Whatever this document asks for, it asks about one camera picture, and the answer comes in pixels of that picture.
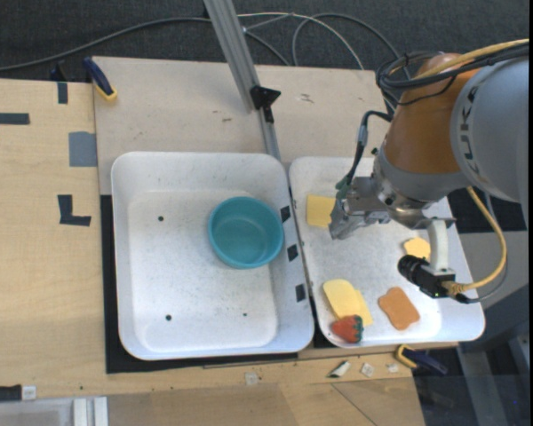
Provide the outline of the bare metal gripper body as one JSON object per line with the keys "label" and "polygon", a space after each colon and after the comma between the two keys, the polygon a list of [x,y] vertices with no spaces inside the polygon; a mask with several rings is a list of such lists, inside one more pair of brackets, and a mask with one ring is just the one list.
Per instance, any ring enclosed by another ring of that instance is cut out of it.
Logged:
{"label": "bare metal gripper body", "polygon": [[426,229],[432,222],[451,227],[454,217],[428,216],[431,202],[416,201],[397,193],[386,180],[375,177],[342,179],[342,229],[356,230],[394,221],[410,230]]}

